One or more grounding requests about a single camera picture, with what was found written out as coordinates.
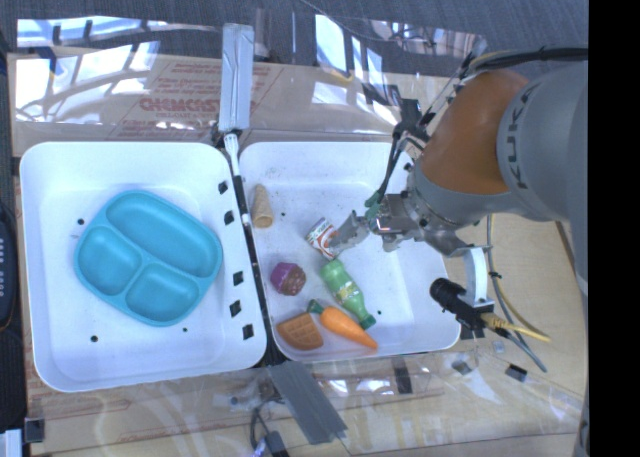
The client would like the orange carrot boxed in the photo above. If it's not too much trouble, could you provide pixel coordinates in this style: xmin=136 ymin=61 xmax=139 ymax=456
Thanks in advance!
xmin=306 ymin=298 xmax=380 ymax=351

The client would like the white plastic tray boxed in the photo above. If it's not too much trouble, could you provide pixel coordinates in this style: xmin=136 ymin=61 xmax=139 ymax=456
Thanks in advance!
xmin=18 ymin=140 xmax=268 ymax=393
xmin=238 ymin=140 xmax=462 ymax=364

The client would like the green plastic bottle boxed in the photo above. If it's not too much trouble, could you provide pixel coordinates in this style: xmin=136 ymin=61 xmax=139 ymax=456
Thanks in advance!
xmin=319 ymin=258 xmax=378 ymax=332

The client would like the red and white can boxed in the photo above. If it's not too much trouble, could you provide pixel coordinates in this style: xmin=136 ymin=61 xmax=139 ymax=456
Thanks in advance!
xmin=305 ymin=216 xmax=341 ymax=262

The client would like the black cylinder on white bracket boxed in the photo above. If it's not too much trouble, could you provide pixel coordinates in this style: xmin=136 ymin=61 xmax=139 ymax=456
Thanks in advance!
xmin=429 ymin=244 xmax=497 ymax=332

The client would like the thin black and white rod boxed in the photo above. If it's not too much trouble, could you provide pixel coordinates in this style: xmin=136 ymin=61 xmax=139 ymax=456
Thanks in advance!
xmin=222 ymin=131 xmax=275 ymax=349

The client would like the blue divided plate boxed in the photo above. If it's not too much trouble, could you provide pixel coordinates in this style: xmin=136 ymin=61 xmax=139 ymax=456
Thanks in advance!
xmin=73 ymin=189 xmax=225 ymax=329

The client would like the tan ice cream cone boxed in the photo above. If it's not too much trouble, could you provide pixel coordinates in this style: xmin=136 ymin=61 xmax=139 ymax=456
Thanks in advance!
xmin=250 ymin=183 xmax=276 ymax=230

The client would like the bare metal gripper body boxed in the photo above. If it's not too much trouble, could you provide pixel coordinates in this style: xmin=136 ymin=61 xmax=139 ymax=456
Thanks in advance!
xmin=368 ymin=192 xmax=475 ymax=259

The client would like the purple and brown cupcake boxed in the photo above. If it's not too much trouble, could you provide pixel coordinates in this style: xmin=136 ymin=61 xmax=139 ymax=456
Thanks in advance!
xmin=269 ymin=261 xmax=308 ymax=297

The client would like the orange waffle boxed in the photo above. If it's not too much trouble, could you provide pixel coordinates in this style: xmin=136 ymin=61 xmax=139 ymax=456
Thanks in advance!
xmin=275 ymin=311 xmax=325 ymax=352

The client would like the brown cardboard board red print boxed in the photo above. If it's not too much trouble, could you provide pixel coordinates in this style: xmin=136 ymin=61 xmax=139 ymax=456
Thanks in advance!
xmin=7 ymin=52 xmax=587 ymax=457

